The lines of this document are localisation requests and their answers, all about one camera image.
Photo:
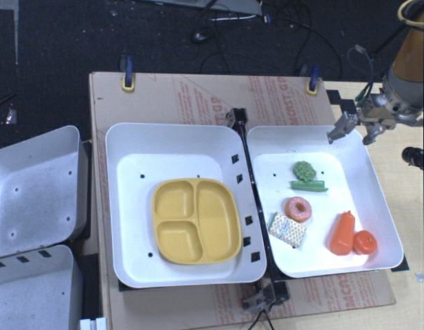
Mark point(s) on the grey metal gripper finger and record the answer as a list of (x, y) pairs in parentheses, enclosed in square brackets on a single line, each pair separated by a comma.
[(372, 134), (344, 126)]

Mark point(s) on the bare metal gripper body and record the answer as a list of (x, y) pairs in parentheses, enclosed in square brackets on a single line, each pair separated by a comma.
[(378, 112)]

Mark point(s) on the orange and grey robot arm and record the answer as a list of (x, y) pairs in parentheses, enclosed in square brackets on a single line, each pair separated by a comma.
[(409, 57)]

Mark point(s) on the white plastic tray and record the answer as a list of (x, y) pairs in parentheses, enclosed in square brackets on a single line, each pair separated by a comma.
[(36, 184), (335, 170), (136, 198), (33, 291)]

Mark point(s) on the green broccoli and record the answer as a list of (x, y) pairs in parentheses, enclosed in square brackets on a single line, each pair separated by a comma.
[(305, 172)]

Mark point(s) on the pink doughnut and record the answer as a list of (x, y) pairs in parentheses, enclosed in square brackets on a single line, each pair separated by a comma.
[(290, 207)]

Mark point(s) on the orange bottle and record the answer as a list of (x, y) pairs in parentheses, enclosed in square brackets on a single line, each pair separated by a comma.
[(343, 236)]

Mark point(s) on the orange tomato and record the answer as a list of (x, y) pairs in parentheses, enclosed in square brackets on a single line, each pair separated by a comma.
[(365, 243)]

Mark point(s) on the white patterned packet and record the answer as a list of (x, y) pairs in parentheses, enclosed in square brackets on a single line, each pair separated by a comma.
[(287, 230)]

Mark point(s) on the yellow divided plate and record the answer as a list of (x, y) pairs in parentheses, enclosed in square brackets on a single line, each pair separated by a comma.
[(215, 218)]

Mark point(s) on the brown cardboard board red print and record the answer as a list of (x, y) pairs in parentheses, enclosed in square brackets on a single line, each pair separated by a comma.
[(184, 98)]

